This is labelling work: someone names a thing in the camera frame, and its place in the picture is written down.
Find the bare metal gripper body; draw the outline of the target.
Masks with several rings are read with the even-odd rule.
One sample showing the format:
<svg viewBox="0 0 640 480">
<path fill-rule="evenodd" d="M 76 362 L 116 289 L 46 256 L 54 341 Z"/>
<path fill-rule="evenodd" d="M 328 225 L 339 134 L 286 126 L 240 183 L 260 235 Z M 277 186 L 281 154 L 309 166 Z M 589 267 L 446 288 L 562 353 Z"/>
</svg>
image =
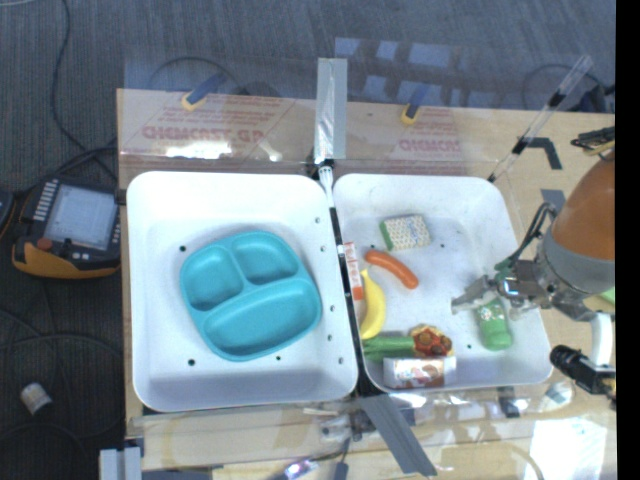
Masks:
<svg viewBox="0 0 640 480">
<path fill-rule="evenodd" d="M 534 308 L 550 309 L 555 288 L 534 260 L 504 261 L 494 277 L 498 293 L 509 299 L 513 309 L 524 312 Z"/>
</svg>

